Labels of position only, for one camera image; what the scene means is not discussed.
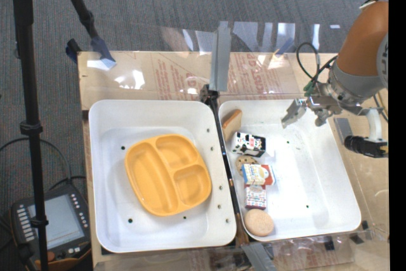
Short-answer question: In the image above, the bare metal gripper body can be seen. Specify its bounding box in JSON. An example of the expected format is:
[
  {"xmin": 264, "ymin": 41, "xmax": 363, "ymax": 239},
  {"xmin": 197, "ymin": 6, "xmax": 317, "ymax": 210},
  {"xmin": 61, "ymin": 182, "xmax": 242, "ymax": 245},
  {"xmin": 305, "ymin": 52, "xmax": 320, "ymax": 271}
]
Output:
[{"xmin": 306, "ymin": 83, "xmax": 363, "ymax": 116}]

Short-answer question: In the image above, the black and white carton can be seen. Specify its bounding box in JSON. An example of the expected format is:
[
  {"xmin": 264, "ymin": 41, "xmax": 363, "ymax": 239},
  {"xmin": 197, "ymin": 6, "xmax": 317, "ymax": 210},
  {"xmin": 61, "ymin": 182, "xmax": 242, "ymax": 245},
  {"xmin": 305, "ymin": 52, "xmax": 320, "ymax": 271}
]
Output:
[{"xmin": 230, "ymin": 131, "xmax": 267, "ymax": 159}]

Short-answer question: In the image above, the white plastic tray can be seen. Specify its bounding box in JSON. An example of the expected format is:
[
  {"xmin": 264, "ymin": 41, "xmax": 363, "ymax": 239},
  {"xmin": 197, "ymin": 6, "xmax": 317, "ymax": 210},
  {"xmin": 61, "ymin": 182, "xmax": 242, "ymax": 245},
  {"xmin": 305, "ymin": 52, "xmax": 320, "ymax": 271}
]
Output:
[
  {"xmin": 88, "ymin": 99, "xmax": 238, "ymax": 254},
  {"xmin": 218, "ymin": 99, "xmax": 363, "ymax": 243}
]

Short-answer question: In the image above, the chocolate chip biscuit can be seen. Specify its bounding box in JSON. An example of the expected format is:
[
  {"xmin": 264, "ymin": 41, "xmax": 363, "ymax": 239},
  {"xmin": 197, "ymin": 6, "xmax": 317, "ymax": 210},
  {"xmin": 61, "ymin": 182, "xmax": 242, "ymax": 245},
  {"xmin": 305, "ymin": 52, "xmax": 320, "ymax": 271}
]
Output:
[{"xmin": 235, "ymin": 154, "xmax": 259, "ymax": 177}]

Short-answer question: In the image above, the red and white carton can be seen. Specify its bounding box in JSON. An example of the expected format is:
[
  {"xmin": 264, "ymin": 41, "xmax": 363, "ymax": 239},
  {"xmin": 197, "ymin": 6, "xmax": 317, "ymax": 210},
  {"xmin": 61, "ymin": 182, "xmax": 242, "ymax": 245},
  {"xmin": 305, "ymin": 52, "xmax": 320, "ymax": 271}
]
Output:
[{"xmin": 241, "ymin": 163, "xmax": 277, "ymax": 187}]

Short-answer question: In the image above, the white carton with coloured print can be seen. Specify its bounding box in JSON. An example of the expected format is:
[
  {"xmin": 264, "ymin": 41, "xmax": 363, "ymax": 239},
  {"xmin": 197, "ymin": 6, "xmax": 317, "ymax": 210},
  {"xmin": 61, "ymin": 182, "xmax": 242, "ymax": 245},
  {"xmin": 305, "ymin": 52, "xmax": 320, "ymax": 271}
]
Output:
[{"xmin": 244, "ymin": 184, "xmax": 268, "ymax": 211}]

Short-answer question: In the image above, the round tan biscuit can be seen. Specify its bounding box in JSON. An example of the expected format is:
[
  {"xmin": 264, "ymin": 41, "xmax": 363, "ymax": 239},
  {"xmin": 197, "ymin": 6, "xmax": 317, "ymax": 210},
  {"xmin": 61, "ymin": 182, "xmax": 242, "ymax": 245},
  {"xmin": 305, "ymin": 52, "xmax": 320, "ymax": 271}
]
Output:
[{"xmin": 243, "ymin": 208, "xmax": 275, "ymax": 237}]

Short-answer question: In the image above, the brown cardboard board red print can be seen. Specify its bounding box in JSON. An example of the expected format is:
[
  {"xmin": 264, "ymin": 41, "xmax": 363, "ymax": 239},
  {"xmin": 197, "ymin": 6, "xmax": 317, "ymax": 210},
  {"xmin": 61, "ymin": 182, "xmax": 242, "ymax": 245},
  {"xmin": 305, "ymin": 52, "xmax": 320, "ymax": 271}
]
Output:
[{"xmin": 77, "ymin": 50, "xmax": 390, "ymax": 271}]

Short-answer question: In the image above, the orange divided plate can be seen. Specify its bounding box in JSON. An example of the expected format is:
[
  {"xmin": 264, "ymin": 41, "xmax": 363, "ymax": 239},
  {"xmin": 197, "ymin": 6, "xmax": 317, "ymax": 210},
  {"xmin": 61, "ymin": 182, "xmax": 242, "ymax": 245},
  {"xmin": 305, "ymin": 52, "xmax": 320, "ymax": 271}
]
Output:
[{"xmin": 124, "ymin": 133, "xmax": 213, "ymax": 217}]

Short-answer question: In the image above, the black tripod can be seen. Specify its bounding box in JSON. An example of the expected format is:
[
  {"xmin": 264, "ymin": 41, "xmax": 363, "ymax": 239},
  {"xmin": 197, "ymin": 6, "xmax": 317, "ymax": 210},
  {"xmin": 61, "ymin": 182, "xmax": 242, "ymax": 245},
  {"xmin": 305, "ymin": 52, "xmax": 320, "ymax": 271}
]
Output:
[{"xmin": 8, "ymin": 0, "xmax": 101, "ymax": 271}]

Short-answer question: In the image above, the black cylinder on white bracket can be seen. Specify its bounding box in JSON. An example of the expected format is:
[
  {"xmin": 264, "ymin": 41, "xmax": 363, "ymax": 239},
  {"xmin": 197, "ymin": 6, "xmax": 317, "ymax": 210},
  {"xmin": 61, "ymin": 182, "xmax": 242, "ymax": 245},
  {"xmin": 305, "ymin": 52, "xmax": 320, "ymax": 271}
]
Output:
[{"xmin": 344, "ymin": 107, "xmax": 389, "ymax": 159}]

